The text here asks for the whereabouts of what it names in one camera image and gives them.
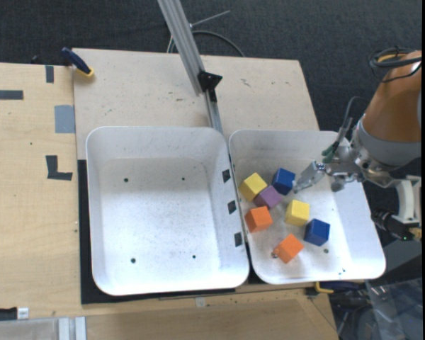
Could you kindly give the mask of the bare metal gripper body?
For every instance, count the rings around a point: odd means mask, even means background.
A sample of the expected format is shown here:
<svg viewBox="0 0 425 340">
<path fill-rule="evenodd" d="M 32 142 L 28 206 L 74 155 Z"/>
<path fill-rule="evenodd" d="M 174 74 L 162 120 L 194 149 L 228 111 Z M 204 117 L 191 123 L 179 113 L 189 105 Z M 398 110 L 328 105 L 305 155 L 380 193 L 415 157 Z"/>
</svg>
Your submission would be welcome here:
<svg viewBox="0 0 425 340">
<path fill-rule="evenodd" d="M 326 164 L 326 174 L 344 177 L 346 183 L 369 181 L 381 188 L 394 185 L 391 172 L 408 164 L 403 144 L 371 137 L 355 137 L 347 146 L 339 146 Z"/>
</svg>

